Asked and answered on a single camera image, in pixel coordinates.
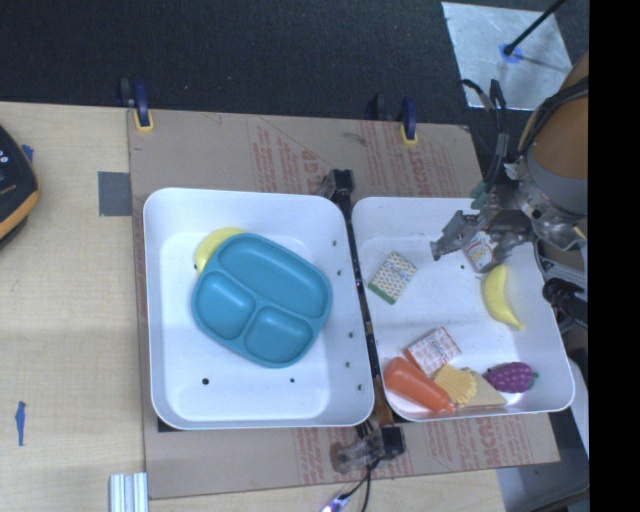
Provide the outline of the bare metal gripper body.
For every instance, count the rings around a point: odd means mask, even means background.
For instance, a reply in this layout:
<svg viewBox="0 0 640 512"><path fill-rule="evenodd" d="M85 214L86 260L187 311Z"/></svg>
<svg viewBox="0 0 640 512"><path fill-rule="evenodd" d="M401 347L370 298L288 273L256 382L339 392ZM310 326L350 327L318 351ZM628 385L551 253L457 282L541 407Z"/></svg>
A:
<svg viewBox="0 0 640 512"><path fill-rule="evenodd" d="M490 192L478 214L479 229L505 246L542 240L562 251L586 245L579 222L548 196L521 192Z"/></svg>

